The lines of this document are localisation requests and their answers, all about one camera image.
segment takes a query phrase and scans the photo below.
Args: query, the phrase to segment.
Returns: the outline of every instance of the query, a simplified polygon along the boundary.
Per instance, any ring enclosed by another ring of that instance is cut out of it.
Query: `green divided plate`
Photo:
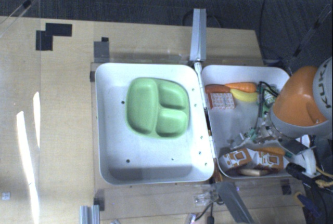
[[[141,135],[179,137],[186,131],[189,121],[187,92],[171,81],[137,78],[127,92],[126,121]]]

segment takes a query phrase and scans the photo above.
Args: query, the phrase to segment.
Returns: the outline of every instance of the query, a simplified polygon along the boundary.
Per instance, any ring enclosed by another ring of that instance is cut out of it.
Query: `yellow banana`
[[[230,93],[233,94],[234,98],[245,102],[255,102],[258,98],[258,93],[246,93],[237,89],[230,89]]]

